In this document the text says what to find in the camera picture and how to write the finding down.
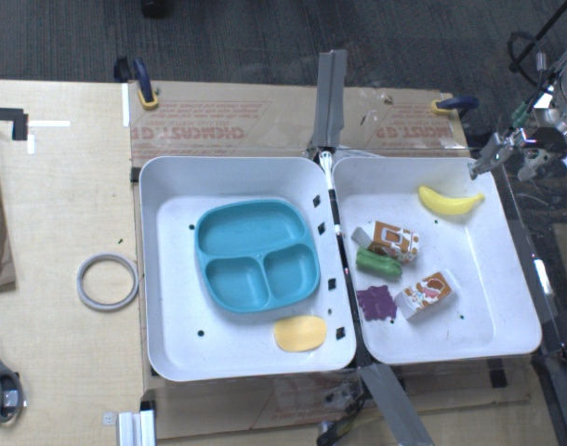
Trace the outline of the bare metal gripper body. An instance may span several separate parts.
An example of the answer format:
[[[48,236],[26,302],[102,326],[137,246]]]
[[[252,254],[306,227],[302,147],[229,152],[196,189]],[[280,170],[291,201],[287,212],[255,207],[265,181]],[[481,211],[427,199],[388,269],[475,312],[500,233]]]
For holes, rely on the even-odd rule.
[[[567,111],[534,108],[527,127],[528,157],[567,156]]]

